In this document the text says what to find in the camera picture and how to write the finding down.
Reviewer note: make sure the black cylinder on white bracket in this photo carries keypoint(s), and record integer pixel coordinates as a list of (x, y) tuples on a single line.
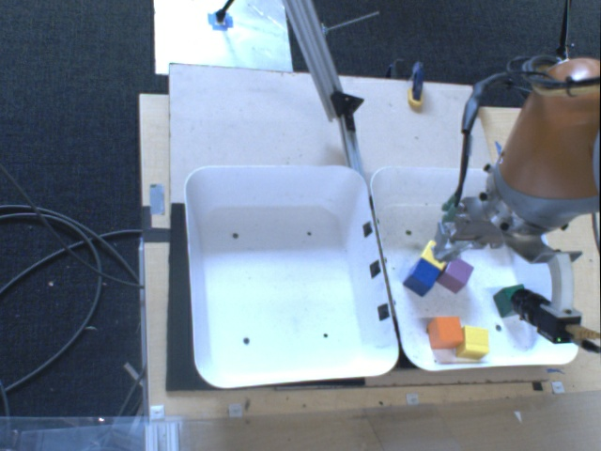
[(540, 313)]

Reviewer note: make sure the pale flat board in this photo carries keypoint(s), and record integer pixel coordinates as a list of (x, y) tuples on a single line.
[(253, 120)]

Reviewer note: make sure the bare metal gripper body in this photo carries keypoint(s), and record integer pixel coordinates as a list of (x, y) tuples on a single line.
[(483, 219)]

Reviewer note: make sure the yellow cube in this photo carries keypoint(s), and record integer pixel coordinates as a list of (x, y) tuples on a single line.
[(473, 342), (428, 252)]

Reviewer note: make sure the white plastic tray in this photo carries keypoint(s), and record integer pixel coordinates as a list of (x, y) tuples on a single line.
[(474, 303), (282, 289)]

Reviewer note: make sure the thin black rod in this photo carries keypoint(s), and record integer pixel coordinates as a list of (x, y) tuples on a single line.
[(382, 261)]

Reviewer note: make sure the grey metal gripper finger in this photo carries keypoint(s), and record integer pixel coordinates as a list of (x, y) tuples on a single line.
[(457, 249), (443, 240)]

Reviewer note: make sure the blue cube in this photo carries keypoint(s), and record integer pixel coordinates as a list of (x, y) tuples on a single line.
[(421, 277)]

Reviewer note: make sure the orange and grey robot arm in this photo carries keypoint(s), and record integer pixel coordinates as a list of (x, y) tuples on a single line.
[(549, 139)]

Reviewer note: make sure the purple cube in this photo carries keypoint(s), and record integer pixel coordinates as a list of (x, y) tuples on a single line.
[(455, 275)]

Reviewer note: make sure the orange cube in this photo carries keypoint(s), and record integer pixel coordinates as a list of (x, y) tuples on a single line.
[(444, 332)]

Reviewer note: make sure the green cube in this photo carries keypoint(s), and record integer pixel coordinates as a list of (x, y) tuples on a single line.
[(504, 301)]

